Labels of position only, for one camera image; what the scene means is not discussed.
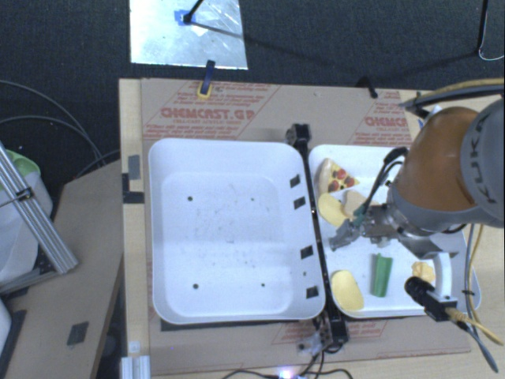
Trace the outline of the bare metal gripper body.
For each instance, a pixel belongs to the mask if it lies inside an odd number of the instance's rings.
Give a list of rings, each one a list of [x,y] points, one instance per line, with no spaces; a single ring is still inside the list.
[[[357,218],[360,222],[360,236],[370,241],[374,236],[387,236],[392,240],[399,238],[398,225],[391,219],[386,205],[374,205],[364,215]]]

